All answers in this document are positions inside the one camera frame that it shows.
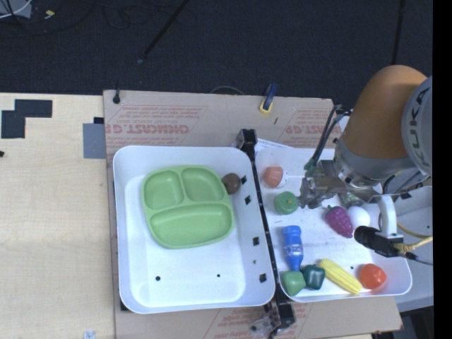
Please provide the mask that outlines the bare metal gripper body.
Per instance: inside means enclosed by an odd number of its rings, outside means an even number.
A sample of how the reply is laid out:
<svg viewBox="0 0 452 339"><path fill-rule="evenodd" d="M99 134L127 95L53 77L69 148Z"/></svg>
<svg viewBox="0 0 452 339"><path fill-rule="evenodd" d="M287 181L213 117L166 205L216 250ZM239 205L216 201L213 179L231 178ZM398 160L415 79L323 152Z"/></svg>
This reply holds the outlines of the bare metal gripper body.
<svg viewBox="0 0 452 339"><path fill-rule="evenodd" d="M300 187L302 196L332 196L351 193L356 196L375 196L381 193L380 182L370 179L347 163L336 160L309 160L304 166Z"/></svg>

